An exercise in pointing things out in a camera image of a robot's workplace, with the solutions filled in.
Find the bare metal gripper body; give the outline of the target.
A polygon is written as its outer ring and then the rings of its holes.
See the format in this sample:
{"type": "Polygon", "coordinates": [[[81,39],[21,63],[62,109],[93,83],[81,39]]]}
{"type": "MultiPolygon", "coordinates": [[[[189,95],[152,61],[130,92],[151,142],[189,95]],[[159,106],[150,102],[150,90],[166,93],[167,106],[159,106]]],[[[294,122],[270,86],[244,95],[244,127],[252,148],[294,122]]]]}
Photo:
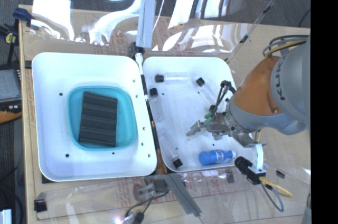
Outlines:
{"type": "Polygon", "coordinates": [[[206,125],[206,130],[212,134],[214,140],[221,140],[224,136],[232,137],[236,127],[228,116],[228,112],[217,112],[206,125]]]}

